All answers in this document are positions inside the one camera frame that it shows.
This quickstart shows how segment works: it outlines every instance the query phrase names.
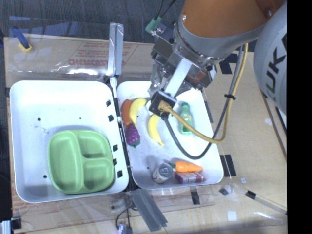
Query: yellow hose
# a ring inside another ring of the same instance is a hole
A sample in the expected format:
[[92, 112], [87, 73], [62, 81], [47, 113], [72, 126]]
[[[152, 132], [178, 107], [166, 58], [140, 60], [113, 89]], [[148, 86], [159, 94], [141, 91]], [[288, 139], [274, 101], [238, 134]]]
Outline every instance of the yellow hose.
[[[239, 81], [242, 77], [244, 68], [245, 68], [245, 64], [246, 64], [246, 58], [247, 58], [247, 52], [248, 52], [248, 43], [246, 43], [244, 45], [244, 55], [243, 55], [243, 60], [242, 63], [240, 65], [238, 74], [237, 74], [237, 79], [235, 81], [235, 84], [233, 86], [233, 90], [232, 90], [232, 95], [234, 96], [239, 84]], [[214, 143], [214, 144], [220, 144], [224, 139], [225, 139], [225, 135], [226, 135], [226, 129], [227, 129], [227, 125], [228, 125], [228, 119], [229, 119], [229, 115], [230, 115], [230, 111], [231, 111], [231, 106], [232, 106], [232, 102], [233, 99], [229, 100], [228, 103], [228, 107], [225, 113], [225, 118], [224, 118], [224, 126], [223, 126], [223, 134], [222, 137], [220, 139], [213, 139], [213, 138], [209, 138], [205, 135], [203, 135], [202, 133], [200, 133], [199, 131], [197, 131], [195, 128], [193, 128], [190, 124], [188, 124], [176, 111], [174, 111], [172, 109], [172, 107], [166, 103], [165, 101], [161, 101], [158, 109], [163, 111], [163, 112], [167, 112], [172, 114], [183, 126], [185, 126], [187, 129], [189, 129], [193, 134], [195, 134], [196, 136], [200, 137], [201, 139]]]

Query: table surface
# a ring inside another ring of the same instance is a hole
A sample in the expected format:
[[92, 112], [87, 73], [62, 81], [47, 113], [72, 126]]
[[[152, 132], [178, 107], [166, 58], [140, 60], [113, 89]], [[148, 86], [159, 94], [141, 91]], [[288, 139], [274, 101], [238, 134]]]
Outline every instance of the table surface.
[[[129, 42], [125, 46], [127, 61], [119, 83], [148, 79], [153, 45]], [[7, 87], [10, 87], [17, 80], [12, 79], [9, 62], [5, 67]], [[233, 71], [235, 64], [231, 63], [230, 67]], [[219, 69], [212, 84], [204, 89], [213, 129], [231, 80], [232, 75], [223, 74]], [[13, 213], [21, 217], [22, 226], [14, 232], [103, 233], [105, 230], [105, 233], [115, 233], [115, 217], [124, 209], [128, 193], [41, 204], [29, 204], [18, 197], [14, 185], [9, 98], [7, 102]], [[230, 175], [216, 185], [151, 190], [150, 194], [168, 220], [167, 226], [155, 233], [236, 233], [235, 230], [237, 233], [287, 233], [286, 148], [282, 122], [275, 106], [263, 97], [257, 86], [253, 52], [249, 52], [232, 105], [226, 139], [218, 144]], [[192, 197], [194, 192], [199, 204]], [[149, 232], [138, 211], [130, 210], [129, 214], [133, 233]], [[119, 222], [127, 223], [126, 214]]]

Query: small packaged box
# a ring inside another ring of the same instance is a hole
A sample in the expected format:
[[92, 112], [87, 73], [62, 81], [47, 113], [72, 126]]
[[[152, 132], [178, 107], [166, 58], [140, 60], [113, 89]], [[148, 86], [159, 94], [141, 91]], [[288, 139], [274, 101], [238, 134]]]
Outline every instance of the small packaged box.
[[198, 172], [176, 173], [175, 178], [181, 184], [193, 184], [193, 183], [200, 183], [204, 181], [204, 176]]

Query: green bottle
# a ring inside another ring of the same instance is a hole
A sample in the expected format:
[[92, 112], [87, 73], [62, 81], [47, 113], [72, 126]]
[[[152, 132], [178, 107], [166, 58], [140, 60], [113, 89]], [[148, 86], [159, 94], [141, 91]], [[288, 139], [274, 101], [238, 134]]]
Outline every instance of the green bottle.
[[[192, 115], [190, 113], [190, 108], [189, 108], [189, 104], [184, 102], [182, 103], [182, 112], [180, 114], [180, 116], [190, 125], [192, 125]], [[185, 126], [182, 125], [182, 123], [180, 123], [180, 133], [182, 133], [183, 135], [190, 135], [192, 134], [192, 132], [187, 129]]]

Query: purple toy vegetable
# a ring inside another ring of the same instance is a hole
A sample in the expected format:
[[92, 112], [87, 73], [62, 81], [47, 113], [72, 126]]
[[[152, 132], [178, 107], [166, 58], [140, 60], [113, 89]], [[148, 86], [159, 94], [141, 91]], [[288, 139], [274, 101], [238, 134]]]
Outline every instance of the purple toy vegetable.
[[126, 130], [126, 141], [129, 146], [136, 147], [140, 144], [140, 135], [134, 124], [130, 124]]

